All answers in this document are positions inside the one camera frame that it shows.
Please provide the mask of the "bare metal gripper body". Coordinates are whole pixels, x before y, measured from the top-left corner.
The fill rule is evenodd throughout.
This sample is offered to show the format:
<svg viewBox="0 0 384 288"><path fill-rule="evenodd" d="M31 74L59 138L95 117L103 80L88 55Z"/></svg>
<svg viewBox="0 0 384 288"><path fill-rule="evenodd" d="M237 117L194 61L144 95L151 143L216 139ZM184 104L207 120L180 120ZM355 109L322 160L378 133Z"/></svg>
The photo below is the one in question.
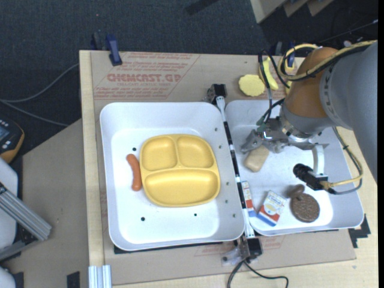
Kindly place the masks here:
<svg viewBox="0 0 384 288"><path fill-rule="evenodd" d="M270 142L285 143L285 147L312 149L317 143L312 142L313 135L295 129L285 118L271 118L257 128L264 135L263 145L268 148Z"/></svg>

